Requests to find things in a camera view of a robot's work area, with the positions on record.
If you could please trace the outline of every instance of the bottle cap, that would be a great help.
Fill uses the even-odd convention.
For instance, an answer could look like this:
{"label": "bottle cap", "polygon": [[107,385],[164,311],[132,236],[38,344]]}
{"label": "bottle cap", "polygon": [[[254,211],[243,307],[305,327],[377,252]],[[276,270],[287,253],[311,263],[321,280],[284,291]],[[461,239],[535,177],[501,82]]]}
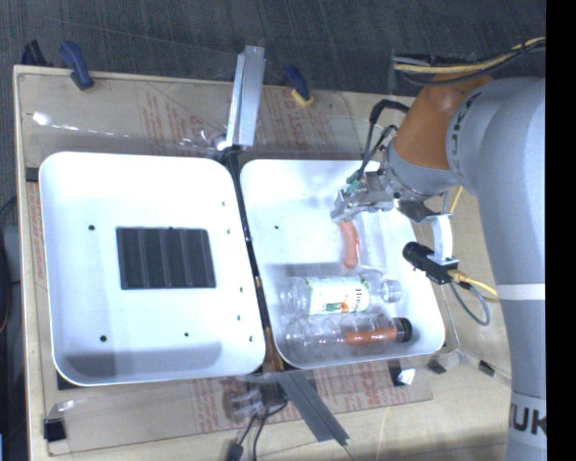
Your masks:
{"label": "bottle cap", "polygon": [[396,340],[399,343],[409,342],[412,339],[412,323],[407,318],[396,318]]}

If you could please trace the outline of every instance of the blue clamp handle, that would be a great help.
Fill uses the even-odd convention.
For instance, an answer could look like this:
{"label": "blue clamp handle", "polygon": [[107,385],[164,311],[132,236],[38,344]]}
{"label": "blue clamp handle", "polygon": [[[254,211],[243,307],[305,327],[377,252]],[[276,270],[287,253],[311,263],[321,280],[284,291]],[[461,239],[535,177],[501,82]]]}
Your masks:
{"label": "blue clamp handle", "polygon": [[84,54],[75,41],[63,41],[60,45],[60,55],[66,64],[73,69],[70,74],[77,87],[86,90],[94,85],[94,82],[87,73]]}
{"label": "blue clamp handle", "polygon": [[311,99],[311,96],[307,88],[307,82],[300,74],[299,69],[289,63],[284,65],[281,71],[288,78],[290,84],[295,88],[295,91],[302,98],[303,102],[307,103]]}

